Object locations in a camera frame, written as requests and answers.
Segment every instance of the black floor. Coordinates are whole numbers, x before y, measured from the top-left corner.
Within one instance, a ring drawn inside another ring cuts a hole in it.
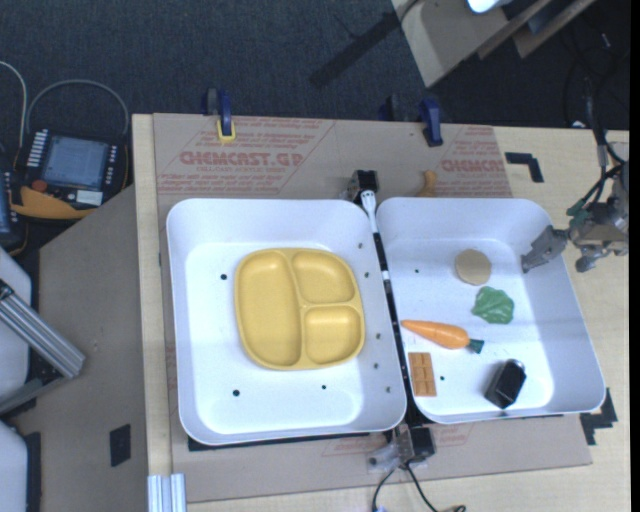
[[[526,59],[509,41],[429,90],[389,0],[0,0],[0,60],[30,100],[86,79],[115,90],[129,113],[199,113],[204,91],[223,87],[238,115],[376,119],[395,94],[409,116],[431,96],[447,122],[540,127],[588,124],[588,77],[602,126],[627,130],[630,15],[631,0],[598,0]],[[0,93],[0,142],[13,155],[22,96],[5,67]],[[105,91],[69,86],[45,95],[29,122],[108,135],[121,129],[119,108]],[[61,229],[35,228],[22,258]]]

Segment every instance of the screen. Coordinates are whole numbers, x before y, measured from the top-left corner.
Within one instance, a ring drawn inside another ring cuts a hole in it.
[[[42,179],[50,185],[99,190],[109,144],[54,135]]]
[[[9,198],[4,186],[4,179],[0,175],[0,235],[5,235],[11,231],[9,223]]]

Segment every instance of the orange toy carrot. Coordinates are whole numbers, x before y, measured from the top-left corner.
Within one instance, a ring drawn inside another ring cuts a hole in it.
[[[467,331],[456,325],[424,320],[403,320],[400,324],[411,332],[446,348],[469,347],[476,354],[479,354],[484,345],[484,341],[469,338]]]

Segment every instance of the beige round object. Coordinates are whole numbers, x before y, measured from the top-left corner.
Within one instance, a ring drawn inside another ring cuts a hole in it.
[[[467,249],[456,256],[456,272],[465,283],[481,285],[491,276],[491,262],[484,253]]]

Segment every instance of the yellow plate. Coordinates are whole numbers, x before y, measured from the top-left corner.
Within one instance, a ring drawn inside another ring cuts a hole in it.
[[[246,256],[235,275],[242,344],[267,368],[322,368],[355,357],[364,313],[351,268],[328,251],[266,249]]]

